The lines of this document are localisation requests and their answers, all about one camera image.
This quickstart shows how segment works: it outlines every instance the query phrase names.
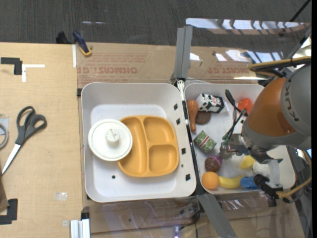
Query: orange plate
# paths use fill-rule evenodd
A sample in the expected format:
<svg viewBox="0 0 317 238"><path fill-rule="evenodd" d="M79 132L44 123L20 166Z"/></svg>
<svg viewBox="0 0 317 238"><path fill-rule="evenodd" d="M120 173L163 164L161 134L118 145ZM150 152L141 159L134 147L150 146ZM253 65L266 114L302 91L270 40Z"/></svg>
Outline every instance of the orange plate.
<svg viewBox="0 0 317 238"><path fill-rule="evenodd" d="M120 120L131 131L130 153L118 161L132 177L157 177L173 172L179 162L178 144L172 124L157 116L130 116Z"/></svg>

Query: white lid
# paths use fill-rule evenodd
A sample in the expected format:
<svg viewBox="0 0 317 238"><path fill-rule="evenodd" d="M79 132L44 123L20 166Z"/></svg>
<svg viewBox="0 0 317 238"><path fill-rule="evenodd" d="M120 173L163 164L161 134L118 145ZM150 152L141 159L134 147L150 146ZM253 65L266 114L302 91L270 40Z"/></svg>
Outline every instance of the white lid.
<svg viewBox="0 0 317 238"><path fill-rule="evenodd" d="M88 133L92 152L105 161L117 161L132 148L132 134L128 127L115 119L104 119L94 124Z"/></svg>

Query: scissors blade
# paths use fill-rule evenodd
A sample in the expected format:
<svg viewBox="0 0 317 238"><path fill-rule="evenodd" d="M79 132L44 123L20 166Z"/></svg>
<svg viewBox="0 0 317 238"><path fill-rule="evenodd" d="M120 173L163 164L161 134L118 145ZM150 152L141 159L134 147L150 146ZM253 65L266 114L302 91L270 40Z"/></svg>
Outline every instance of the scissors blade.
<svg viewBox="0 0 317 238"><path fill-rule="evenodd" d="M14 157L16 156L16 154L18 153L18 151L20 150L21 145L15 144L13 150L11 151L8 160L5 163L5 166L2 170L2 175L4 174L4 172L8 169L8 167L10 166L11 162L13 161Z"/></svg>

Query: gray ring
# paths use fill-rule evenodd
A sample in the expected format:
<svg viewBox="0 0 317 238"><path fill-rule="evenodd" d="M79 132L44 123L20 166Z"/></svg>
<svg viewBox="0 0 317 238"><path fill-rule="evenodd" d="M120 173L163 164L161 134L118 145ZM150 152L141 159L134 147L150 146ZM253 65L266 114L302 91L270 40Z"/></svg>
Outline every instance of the gray ring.
<svg viewBox="0 0 317 238"><path fill-rule="evenodd" d="M2 123L0 123L0 127L4 130L5 132L5 137L4 137L4 140L3 142L0 144L0 149L2 149L6 143L8 142L8 138L9 138L9 132L8 130L6 129L6 127L4 127L4 125Z"/></svg>

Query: white plastic tray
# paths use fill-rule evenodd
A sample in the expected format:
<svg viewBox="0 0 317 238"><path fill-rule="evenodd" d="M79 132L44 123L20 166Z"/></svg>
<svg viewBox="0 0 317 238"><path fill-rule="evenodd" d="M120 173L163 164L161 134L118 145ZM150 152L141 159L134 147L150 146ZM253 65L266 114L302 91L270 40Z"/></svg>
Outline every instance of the white plastic tray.
<svg viewBox="0 0 317 238"><path fill-rule="evenodd" d="M211 120L207 124L197 124L196 131L192 132L192 138L194 138L200 133L202 130L210 136L215 142L217 142L216 146L209 153L209 155L214 155L219 153L220 144L222 142L222 137L225 133L231 128L233 118L232 112L233 107L228 102L225 96L225 90L228 89L232 94L234 100L236 101L236 105L243 98L250 98L250 100L254 103L259 93L263 90L263 87L256 84L200 84L200 83L192 83L186 86L185 88L185 98L186 100L196 99L197 96L201 93L211 94L220 96L223 98L225 105L227 108L226 112L222 112L220 114L211 114ZM241 132L242 125L238 122L235 126L234 133ZM199 169L200 179L202 175L206 172L205 170L205 159L207 155L201 151L198 147L195 146L195 153L197 157L197 164ZM280 169L280 183L284 186L285 189L290 188L295 183L295 172L292 167L291 160L289 158L287 149L285 146L279 146L273 150L268 151L268 154L275 159L282 158L283 161L279 164ZM245 158L244 155L237 156L234 155L231 159L223 160L222 166L218 171L218 174L223 177L233 178L238 175L246 175L253 176L255 173L250 170L243 170L239 168L241 161ZM258 189L246 189L246 188L238 188L238 189L226 189L220 186L217 189L209 190L204 188L206 191L212 194L228 194L228 193L238 193L238 192L248 192L248 191L256 191Z"/></svg>
<svg viewBox="0 0 317 238"><path fill-rule="evenodd" d="M193 159L176 87L161 83L91 83L82 90L82 112L85 187L92 200L105 203L184 197L195 191ZM120 170L117 162L103 161L91 152L87 136L96 122L135 115L160 116L171 122L180 155L175 171L160 177L130 177Z"/></svg>

